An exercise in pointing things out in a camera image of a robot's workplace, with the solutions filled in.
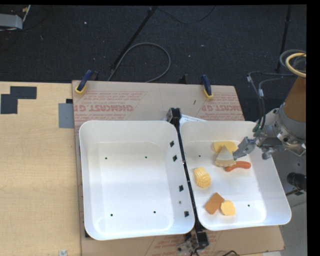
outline black pole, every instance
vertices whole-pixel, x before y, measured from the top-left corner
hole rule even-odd
[[[288,32],[288,27],[290,23],[290,16],[291,16],[291,4],[288,4],[288,10],[286,11],[286,18],[285,18],[285,26],[284,26],[284,32],[283,32],[283,38],[282,38],[282,44],[281,44],[281,50],[280,50],[280,55],[284,52],[285,50],[285,44],[286,44],[286,38],[287,38],[287,32]],[[279,72],[280,69],[280,60],[278,59],[278,64],[275,69],[276,72]]]
[[[137,29],[137,31],[134,33],[133,37],[130,39],[130,41],[127,43],[127,45],[125,46],[125,48],[123,49],[123,51],[121,52],[121,54],[119,55],[119,57],[115,60],[115,62],[113,64],[111,64],[111,69],[114,70],[118,64],[118,62],[120,61],[120,59],[122,58],[122,56],[125,54],[125,52],[129,49],[130,45],[133,43],[133,41],[136,39],[136,37],[139,35],[140,31],[144,28],[144,26],[146,25],[147,21],[150,19],[150,17],[154,14],[155,10],[158,8],[157,5],[152,6],[152,8],[150,8],[148,10],[148,15],[145,17],[145,19],[143,20],[143,22],[141,23],[141,25],[139,26],[139,28]]]

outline white tray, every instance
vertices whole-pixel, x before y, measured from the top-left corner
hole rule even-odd
[[[96,240],[188,233],[195,216],[178,134],[166,121],[85,122],[84,225]]]
[[[250,121],[189,121],[180,127],[198,219],[208,230],[284,225],[291,219],[291,209],[273,159],[262,159],[261,149],[255,148],[238,159],[250,162],[250,169],[226,172],[214,165],[217,153],[212,148],[213,142],[233,141],[238,145],[244,137],[251,137],[255,125]],[[196,184],[193,170],[198,167],[204,167],[210,174],[210,187],[201,188]],[[220,209],[214,214],[206,211],[204,205],[215,192],[233,202],[234,216],[225,216]]]

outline orange sausage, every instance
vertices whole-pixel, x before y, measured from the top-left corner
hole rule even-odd
[[[246,161],[235,161],[235,164],[232,166],[227,166],[224,169],[227,172],[231,172],[235,168],[244,168],[244,169],[249,169],[251,167],[251,163],[246,162]]]

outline yellow cable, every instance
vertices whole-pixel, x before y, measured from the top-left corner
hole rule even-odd
[[[296,69],[294,69],[289,61],[292,59],[292,58],[295,58],[297,56],[302,56],[302,55],[305,55],[307,57],[307,54],[306,53],[302,53],[302,52],[297,52],[297,53],[294,53],[294,54],[291,54],[290,56],[288,56],[286,59],[285,59],[285,66],[288,68],[288,70],[290,70],[292,73],[294,73],[295,75],[299,76],[299,77],[303,77],[303,78],[306,78],[307,77],[307,74],[305,73],[302,73]]]

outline black floor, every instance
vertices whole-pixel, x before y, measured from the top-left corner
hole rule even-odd
[[[25,7],[3,4],[0,14],[23,18]],[[206,75],[212,85],[234,86],[245,119],[256,121],[259,105],[247,74],[276,72],[288,13],[283,50],[306,52],[306,4],[160,5],[111,76],[151,7],[31,5],[22,30],[0,31],[0,81],[70,83],[93,70],[100,81],[146,82],[164,73],[170,58],[153,83],[176,84],[188,74],[199,84]],[[282,65],[277,71],[290,74]],[[255,75],[254,82],[270,78]],[[283,103],[295,79],[263,85],[267,112]]]

